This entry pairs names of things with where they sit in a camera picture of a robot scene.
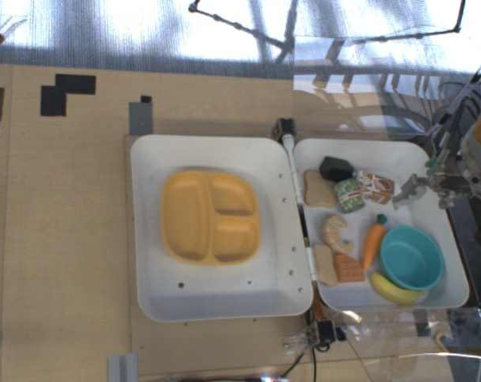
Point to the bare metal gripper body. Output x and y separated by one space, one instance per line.
456 184

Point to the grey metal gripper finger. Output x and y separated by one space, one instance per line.
413 182
403 200

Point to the white plastic tray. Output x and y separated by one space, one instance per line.
224 293
403 161

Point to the red and white printed carton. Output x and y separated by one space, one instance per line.
377 189

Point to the orange carrot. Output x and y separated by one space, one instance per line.
373 241

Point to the green and white can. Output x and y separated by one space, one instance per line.
349 195

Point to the teal bowl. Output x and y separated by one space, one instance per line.
411 261

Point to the black rounded block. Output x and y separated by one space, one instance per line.
335 167

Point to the beige croissant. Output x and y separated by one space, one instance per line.
333 233

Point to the beige bread slice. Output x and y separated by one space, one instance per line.
324 265
317 191

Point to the orange waffle biscuit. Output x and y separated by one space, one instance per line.
347 270

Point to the yellow banana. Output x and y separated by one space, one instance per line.
391 291

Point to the thin black and white rod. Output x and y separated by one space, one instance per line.
293 173

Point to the orange divided plate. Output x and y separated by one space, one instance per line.
184 217

